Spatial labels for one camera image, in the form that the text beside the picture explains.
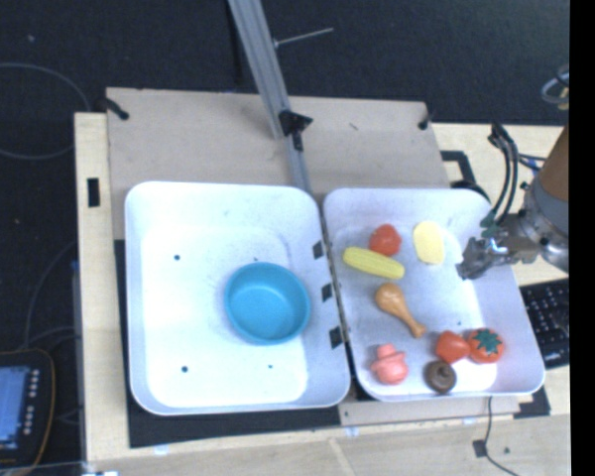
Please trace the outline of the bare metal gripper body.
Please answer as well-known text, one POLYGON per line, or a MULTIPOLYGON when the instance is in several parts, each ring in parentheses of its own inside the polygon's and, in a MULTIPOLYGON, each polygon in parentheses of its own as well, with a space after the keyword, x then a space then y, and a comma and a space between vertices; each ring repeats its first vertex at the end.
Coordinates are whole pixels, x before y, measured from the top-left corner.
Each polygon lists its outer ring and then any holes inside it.
POLYGON ((499 225, 496 242, 508 249, 512 264, 531 264, 541 257, 561 272, 569 271, 568 235, 534 211, 508 215, 499 225))

